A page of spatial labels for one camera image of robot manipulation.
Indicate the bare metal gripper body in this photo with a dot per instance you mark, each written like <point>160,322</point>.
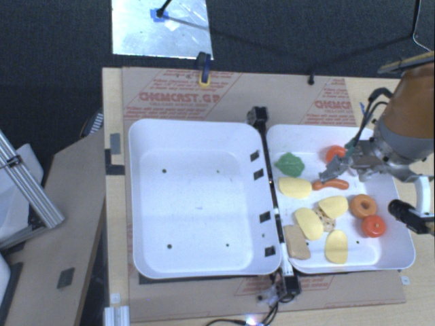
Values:
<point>380,163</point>

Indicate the red tomato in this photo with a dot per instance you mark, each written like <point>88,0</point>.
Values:
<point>373,226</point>

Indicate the black cylinder on white bracket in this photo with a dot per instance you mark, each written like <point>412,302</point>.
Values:
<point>406,214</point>

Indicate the orange doughnut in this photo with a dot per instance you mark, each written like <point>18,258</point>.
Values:
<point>357,206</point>

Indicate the white plastic tray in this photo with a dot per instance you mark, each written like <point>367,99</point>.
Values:
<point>374,253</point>
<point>197,199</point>

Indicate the yellow potato chip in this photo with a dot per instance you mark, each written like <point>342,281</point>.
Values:
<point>336,247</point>
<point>295,187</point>
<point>309,224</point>
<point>334,206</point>

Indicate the orange sausage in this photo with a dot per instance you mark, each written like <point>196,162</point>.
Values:
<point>336,183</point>

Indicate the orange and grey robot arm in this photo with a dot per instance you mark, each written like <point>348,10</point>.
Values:
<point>411,104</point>

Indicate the thin black and white rod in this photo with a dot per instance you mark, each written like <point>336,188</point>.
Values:
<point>270,178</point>

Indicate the beige dotted biscuit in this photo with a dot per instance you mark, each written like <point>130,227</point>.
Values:
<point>328,224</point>

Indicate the red curved pepper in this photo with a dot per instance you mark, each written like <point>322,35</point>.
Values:
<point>333,152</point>

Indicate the green lettuce leaf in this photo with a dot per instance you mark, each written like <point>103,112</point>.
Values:
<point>290,164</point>

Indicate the brown bread slice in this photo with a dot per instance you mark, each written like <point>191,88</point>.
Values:
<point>296,243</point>

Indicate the brown cardboard board red print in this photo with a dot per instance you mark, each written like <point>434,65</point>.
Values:
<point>190,93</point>

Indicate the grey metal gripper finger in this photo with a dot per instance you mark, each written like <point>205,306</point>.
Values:
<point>328,175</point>
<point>340,163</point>

